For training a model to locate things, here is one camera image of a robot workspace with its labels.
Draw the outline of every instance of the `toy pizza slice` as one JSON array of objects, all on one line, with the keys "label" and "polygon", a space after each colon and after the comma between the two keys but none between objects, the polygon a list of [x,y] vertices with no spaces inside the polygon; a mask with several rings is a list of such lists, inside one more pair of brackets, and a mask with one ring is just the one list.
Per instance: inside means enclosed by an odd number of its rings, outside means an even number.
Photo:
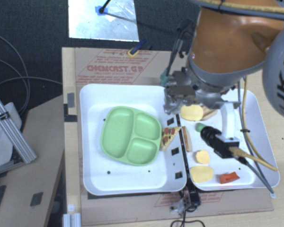
[{"label": "toy pizza slice", "polygon": [[160,143],[160,150],[165,151],[170,143],[173,141],[181,127],[167,127],[162,129],[162,138]]}]

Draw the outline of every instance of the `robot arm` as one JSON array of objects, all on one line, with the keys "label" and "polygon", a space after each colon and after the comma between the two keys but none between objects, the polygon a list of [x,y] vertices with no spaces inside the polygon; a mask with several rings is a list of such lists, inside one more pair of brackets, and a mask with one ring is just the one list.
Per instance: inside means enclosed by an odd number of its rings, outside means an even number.
[{"label": "robot arm", "polygon": [[[279,8],[275,0],[223,1]],[[178,113],[181,106],[197,103],[220,109],[221,94],[263,67],[266,95],[284,115],[284,21],[201,8],[186,67],[165,85],[165,112]]]}]

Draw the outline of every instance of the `green plate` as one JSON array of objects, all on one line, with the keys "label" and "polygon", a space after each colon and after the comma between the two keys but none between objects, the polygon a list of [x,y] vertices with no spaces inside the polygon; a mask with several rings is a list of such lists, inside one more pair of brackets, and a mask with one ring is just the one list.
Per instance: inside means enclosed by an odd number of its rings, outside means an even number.
[{"label": "green plate", "polygon": [[101,133],[101,148],[106,155],[137,166],[147,165],[156,158],[160,141],[158,119],[126,106],[109,111]]}]

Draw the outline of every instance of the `dark floor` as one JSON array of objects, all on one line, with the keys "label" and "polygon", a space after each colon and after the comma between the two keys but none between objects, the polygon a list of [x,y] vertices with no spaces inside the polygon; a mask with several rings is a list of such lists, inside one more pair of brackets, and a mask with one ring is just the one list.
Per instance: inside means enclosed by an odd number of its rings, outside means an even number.
[{"label": "dark floor", "polygon": [[[175,30],[185,18],[196,21],[199,8],[186,0],[134,0],[140,39],[152,50],[171,50]],[[0,35],[19,51],[29,76],[62,81],[62,47],[132,48],[135,43],[105,40],[70,39],[68,37],[68,0],[0,0]],[[188,50],[189,42],[184,45]],[[0,59],[24,70],[17,54],[0,40]],[[0,62],[0,82],[17,76]],[[61,85],[31,80],[31,109],[62,94]],[[14,102],[20,108],[26,100],[24,84],[17,80],[0,86],[3,103]],[[61,188],[57,200],[61,200]],[[51,218],[57,226],[59,218]]]}]

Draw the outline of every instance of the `silver square panel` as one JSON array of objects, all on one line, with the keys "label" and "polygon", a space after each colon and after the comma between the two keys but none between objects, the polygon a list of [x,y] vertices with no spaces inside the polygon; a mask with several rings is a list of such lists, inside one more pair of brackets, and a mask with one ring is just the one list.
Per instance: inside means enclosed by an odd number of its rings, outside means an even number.
[{"label": "silver square panel", "polygon": [[133,0],[111,0],[104,14],[98,9],[107,0],[68,0],[69,37],[139,41]]}]

